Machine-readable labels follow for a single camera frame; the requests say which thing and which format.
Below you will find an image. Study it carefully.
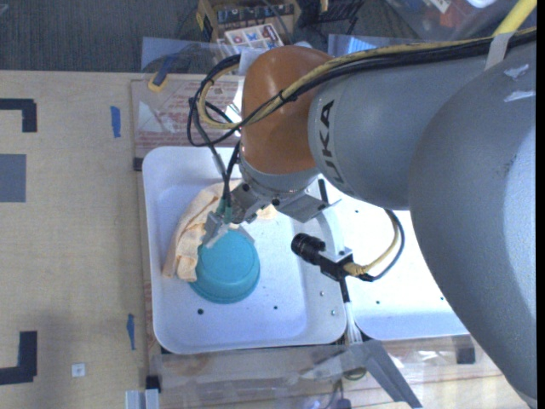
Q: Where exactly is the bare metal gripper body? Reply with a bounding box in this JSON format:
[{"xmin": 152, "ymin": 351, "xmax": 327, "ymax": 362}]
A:
[{"xmin": 228, "ymin": 181, "xmax": 281, "ymax": 225}]

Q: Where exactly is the blue bowl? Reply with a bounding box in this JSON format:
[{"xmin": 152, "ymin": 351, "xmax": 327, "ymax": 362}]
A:
[{"xmin": 187, "ymin": 227, "xmax": 262, "ymax": 306}]

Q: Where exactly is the yellow cloth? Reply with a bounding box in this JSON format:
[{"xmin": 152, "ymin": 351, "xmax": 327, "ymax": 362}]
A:
[{"xmin": 161, "ymin": 179, "xmax": 278, "ymax": 284}]

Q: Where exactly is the white plastic tray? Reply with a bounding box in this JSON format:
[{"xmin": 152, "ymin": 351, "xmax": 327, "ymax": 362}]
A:
[
  {"xmin": 141, "ymin": 145, "xmax": 348, "ymax": 355},
  {"xmin": 340, "ymin": 185, "xmax": 470, "ymax": 343}
]

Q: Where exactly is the black cylinder on white bracket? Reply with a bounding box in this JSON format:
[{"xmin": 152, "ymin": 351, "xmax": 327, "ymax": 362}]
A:
[{"xmin": 290, "ymin": 200, "xmax": 355, "ymax": 282}]

